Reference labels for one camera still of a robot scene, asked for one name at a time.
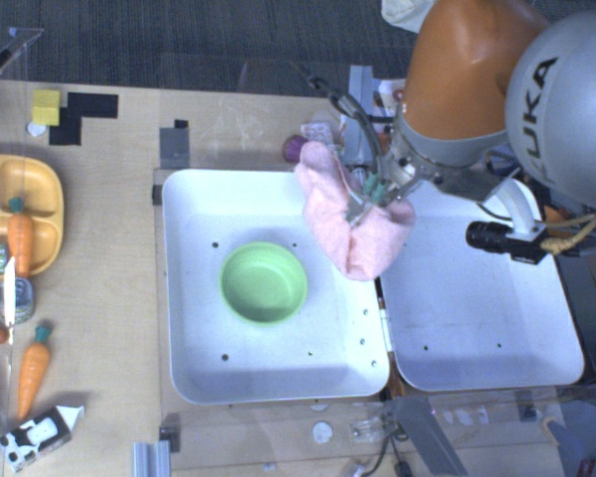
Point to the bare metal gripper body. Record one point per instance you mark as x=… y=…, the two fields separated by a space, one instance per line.
x=408 y=171

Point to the pink cloth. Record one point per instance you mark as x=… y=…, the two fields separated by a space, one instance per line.
x=367 y=246

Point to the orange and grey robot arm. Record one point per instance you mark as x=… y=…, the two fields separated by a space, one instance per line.
x=457 y=67

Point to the purple grapes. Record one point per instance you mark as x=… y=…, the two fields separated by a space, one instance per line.
x=295 y=148

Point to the white plastic tray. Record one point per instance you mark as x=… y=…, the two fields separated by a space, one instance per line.
x=477 y=316
x=258 y=361

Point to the green bowl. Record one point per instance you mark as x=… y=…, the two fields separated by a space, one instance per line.
x=263 y=283

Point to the orange divided plate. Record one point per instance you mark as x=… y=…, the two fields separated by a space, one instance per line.
x=44 y=192

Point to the yellow cube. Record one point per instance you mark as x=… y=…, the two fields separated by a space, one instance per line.
x=46 y=107

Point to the orange carrot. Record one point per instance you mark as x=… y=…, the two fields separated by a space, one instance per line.
x=20 y=239
x=32 y=370

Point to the clear plastic jar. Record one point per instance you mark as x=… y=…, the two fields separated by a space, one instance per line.
x=24 y=300

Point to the cow print milk carton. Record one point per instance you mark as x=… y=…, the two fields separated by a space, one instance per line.
x=37 y=437

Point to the black cylinder on white bracket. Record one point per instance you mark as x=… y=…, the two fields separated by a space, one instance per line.
x=496 y=236

